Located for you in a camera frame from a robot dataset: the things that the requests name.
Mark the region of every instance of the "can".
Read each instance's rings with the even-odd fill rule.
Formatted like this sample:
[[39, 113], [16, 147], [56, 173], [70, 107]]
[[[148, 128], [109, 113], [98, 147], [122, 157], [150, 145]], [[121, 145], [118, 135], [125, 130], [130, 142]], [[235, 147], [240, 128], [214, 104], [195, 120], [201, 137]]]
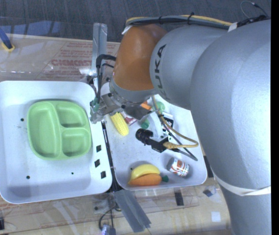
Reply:
[[189, 172], [189, 165], [176, 158], [171, 158], [166, 168], [180, 177], [185, 177]]

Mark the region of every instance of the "carpeted floor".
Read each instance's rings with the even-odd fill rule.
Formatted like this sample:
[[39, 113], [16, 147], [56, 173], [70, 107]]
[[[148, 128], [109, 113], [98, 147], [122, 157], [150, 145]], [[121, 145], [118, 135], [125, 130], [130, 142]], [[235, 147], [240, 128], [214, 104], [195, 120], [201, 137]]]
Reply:
[[[130, 17], [196, 15], [229, 22], [246, 19], [240, 4], [244, 0], [0, 0], [0, 25], [7, 33], [50, 35], [76, 39], [92, 39], [93, 23], [108, 25], [108, 41], [120, 42], [124, 22]], [[271, 15], [271, 0], [249, 0]], [[256, 17], [262, 11], [248, 3], [243, 11]], [[42, 22], [37, 27], [30, 23]], [[60, 22], [58, 31], [47, 30], [43, 22]], [[173, 26], [163, 25], [166, 30]]]

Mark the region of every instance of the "gray duct tape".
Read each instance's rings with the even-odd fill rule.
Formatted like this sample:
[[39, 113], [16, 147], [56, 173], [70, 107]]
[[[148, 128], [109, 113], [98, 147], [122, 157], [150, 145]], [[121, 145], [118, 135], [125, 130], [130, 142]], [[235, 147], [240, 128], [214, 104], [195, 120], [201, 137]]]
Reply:
[[236, 187], [232, 186], [226, 182], [224, 182], [222, 179], [217, 177], [217, 175], [213, 172], [214, 178], [216, 181], [225, 189], [228, 191], [239, 195], [239, 196], [257, 196], [257, 195], [265, 195], [265, 194], [270, 194], [271, 193], [271, 186], [262, 188], [262, 189], [247, 189], [247, 188], [241, 188], [241, 187]]

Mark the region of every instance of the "carrot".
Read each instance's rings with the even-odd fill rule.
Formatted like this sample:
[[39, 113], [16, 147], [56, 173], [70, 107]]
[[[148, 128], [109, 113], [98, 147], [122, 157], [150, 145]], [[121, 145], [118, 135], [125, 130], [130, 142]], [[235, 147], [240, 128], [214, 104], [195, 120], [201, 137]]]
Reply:
[[132, 186], [156, 186], [162, 181], [162, 177], [157, 173], [150, 173], [129, 181]]

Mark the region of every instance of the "banana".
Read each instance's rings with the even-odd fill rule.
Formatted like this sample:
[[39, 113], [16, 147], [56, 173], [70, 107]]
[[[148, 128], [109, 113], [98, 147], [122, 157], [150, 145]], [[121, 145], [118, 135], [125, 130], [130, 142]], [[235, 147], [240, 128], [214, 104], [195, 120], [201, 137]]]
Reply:
[[160, 174], [160, 171], [157, 167], [155, 167], [152, 164], [142, 164], [134, 168], [131, 172], [131, 180], [136, 179], [140, 176], [146, 175], [146, 174]]

